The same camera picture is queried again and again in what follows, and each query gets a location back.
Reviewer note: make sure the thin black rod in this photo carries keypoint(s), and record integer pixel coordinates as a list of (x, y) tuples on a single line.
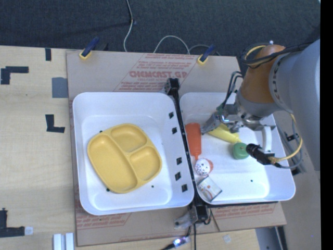
[(186, 142)]

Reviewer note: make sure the green rounded toy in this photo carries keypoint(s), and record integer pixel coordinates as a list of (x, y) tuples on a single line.
[(238, 151)]

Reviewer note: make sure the yellow divided plate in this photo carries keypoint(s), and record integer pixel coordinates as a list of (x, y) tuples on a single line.
[(114, 160)]

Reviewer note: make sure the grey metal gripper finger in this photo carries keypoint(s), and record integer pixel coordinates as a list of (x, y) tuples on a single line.
[(211, 125), (234, 128)]

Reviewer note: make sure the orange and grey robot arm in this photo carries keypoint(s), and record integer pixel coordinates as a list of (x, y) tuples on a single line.
[(294, 82)]

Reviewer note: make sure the white dotted ball toy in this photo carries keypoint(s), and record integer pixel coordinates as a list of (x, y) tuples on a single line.
[(203, 167)]

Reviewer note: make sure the yellow squeeze bottle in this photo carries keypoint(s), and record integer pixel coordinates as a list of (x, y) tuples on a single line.
[(226, 135)]

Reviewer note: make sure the brown cardboard board red print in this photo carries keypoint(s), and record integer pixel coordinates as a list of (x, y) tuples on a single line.
[(104, 72)]

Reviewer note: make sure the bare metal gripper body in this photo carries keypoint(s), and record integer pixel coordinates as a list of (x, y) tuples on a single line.
[(251, 121)]

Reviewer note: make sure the black cylinder on white bracket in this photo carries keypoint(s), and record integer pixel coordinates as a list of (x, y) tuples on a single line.
[(260, 152)]

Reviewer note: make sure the white plastic tray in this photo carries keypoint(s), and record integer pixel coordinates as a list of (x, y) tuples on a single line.
[(239, 181), (104, 105)]

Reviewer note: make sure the orange squeeze bottle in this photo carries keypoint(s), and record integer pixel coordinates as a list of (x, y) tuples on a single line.
[(193, 137)]

